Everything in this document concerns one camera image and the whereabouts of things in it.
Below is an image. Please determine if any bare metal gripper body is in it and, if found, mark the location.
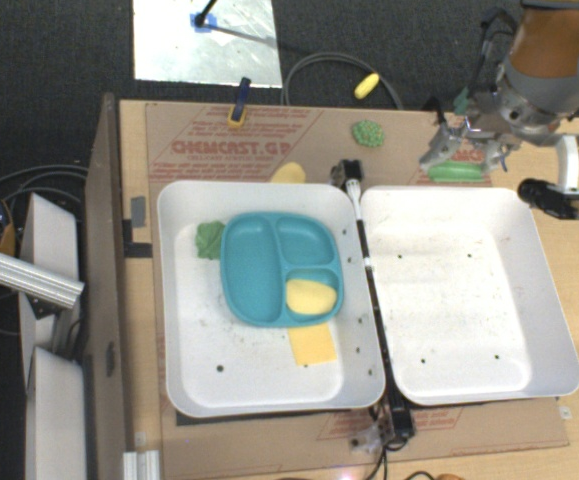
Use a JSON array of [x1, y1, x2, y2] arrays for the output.
[[461, 90, 568, 170]]

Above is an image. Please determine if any green pea pod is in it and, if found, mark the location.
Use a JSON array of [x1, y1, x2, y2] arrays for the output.
[[425, 161, 486, 185]]

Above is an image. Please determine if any green bumpy round toy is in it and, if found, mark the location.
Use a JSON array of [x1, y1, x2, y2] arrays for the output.
[[350, 118, 387, 150]]

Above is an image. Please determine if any yellow oblong toy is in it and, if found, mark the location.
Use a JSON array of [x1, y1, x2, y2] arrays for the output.
[[353, 72, 381, 101]]

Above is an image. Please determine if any thin black and white rod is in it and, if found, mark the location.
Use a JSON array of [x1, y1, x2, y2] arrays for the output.
[[346, 177, 411, 439]]

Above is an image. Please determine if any pale yellow round toy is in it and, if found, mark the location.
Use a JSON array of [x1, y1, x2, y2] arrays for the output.
[[269, 161, 308, 186]]

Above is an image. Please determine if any white plastic tray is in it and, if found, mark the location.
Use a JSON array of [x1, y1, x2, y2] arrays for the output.
[[358, 184, 579, 408], [156, 179, 388, 419]]

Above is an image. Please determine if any brown cardboard board red print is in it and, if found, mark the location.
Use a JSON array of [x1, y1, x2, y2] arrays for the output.
[[143, 101, 571, 462]]

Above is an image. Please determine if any blue divided plate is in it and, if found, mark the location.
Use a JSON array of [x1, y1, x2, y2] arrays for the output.
[[219, 211, 346, 329]]

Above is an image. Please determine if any yellow cheese slice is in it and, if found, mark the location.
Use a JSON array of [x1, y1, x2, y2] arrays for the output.
[[287, 322, 339, 368]]

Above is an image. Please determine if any green lettuce leaf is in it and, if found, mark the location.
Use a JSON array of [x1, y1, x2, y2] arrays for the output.
[[194, 220, 228, 261]]

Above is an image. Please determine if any black cylinder on white bracket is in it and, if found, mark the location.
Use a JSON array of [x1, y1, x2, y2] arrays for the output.
[[517, 135, 579, 220]]

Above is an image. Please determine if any black block with thin wires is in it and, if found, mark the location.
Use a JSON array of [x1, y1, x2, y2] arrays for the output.
[[329, 158, 366, 187], [368, 402, 416, 450]]

